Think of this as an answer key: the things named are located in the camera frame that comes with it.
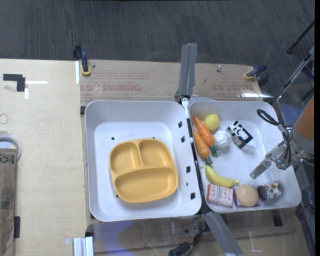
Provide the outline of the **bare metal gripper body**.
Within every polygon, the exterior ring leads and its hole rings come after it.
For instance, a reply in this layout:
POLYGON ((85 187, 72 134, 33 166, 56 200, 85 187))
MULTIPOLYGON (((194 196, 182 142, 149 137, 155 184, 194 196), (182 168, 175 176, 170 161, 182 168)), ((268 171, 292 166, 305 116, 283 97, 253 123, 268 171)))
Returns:
POLYGON ((265 162, 268 167, 274 163, 278 169, 286 170, 291 165, 291 158, 291 146, 283 140, 266 154, 265 162))

